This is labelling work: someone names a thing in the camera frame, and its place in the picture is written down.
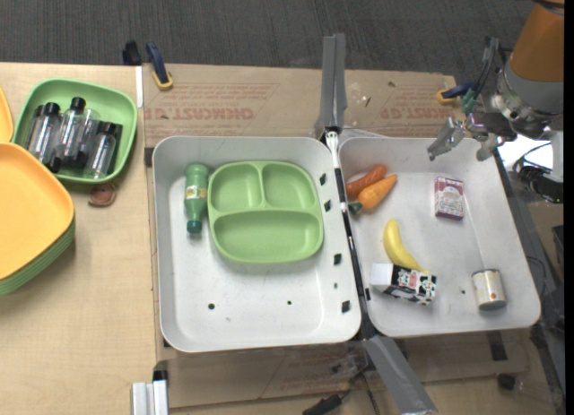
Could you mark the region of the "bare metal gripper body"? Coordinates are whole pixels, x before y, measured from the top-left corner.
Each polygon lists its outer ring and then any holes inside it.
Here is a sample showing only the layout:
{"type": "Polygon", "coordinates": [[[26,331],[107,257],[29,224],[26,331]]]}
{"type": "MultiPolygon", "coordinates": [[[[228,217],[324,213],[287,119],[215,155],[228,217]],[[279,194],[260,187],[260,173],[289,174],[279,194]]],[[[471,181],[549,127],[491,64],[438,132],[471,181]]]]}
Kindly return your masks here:
{"type": "Polygon", "coordinates": [[[559,117],[559,113],[543,112],[520,98],[495,94],[481,107],[474,105],[465,118],[465,128],[479,136],[492,134],[505,141],[513,141],[518,135],[539,140],[559,117]]]}

